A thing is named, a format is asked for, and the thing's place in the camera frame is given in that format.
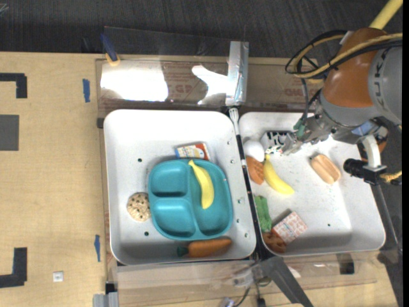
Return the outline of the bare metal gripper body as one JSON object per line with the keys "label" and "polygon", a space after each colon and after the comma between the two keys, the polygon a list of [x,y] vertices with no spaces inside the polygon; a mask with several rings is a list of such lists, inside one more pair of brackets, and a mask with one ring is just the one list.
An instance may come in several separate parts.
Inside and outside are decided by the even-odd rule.
{"label": "bare metal gripper body", "polygon": [[318,113],[307,118],[300,118],[294,125],[296,138],[302,143],[316,144],[325,141],[333,126],[333,121],[325,114]]}

